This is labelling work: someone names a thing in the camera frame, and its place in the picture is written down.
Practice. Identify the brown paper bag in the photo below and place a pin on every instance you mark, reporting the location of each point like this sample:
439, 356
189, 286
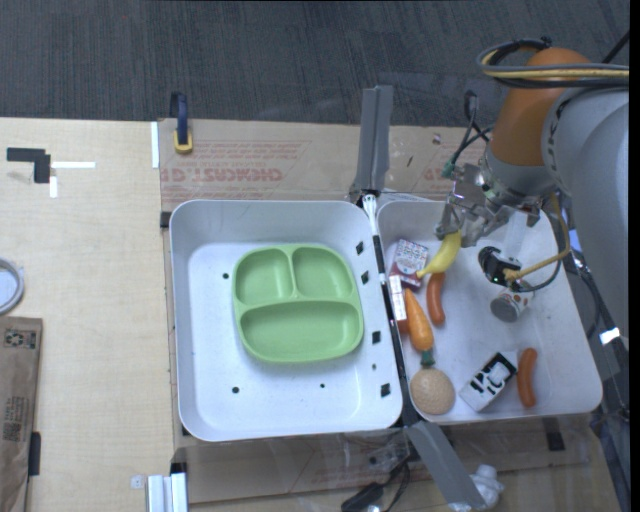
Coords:
17, 400

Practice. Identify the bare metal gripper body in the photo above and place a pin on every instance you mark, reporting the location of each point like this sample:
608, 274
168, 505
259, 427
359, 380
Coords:
475, 192

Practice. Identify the yellow banana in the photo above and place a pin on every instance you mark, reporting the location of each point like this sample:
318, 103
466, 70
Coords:
444, 257

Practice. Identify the white can with brown dots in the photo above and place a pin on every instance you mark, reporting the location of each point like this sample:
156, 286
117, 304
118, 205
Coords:
507, 306

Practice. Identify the black cylinder on white bracket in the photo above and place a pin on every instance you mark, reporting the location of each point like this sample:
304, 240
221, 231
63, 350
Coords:
492, 265

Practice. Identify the white plastic tray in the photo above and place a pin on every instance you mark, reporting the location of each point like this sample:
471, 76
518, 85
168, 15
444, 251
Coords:
215, 400
475, 340

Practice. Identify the white and black carton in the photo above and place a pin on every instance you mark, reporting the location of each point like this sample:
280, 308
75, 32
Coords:
487, 382

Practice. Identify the orange carrot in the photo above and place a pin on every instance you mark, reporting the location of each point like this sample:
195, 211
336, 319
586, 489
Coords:
419, 325

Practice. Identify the small red and white packet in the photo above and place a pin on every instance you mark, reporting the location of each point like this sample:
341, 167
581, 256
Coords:
398, 305

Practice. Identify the orange sausage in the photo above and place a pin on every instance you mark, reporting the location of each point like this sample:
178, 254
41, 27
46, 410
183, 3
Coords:
436, 300
526, 377

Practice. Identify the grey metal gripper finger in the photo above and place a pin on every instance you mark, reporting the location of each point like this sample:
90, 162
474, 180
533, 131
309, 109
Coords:
442, 222
472, 234

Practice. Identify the crumpled white tissue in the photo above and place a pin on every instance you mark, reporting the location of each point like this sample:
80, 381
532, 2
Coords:
487, 482

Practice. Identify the red and white printed carton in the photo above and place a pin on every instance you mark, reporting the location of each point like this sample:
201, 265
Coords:
407, 260

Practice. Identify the round tan bread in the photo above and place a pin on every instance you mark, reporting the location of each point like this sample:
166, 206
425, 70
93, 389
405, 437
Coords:
432, 391

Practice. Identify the brown cardboard board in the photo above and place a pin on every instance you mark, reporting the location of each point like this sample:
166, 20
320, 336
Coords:
300, 160

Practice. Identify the green divided plate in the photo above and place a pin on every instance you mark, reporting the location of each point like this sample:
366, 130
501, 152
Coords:
300, 330

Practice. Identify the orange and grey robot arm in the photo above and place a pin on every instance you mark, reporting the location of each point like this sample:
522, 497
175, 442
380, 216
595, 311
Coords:
585, 150

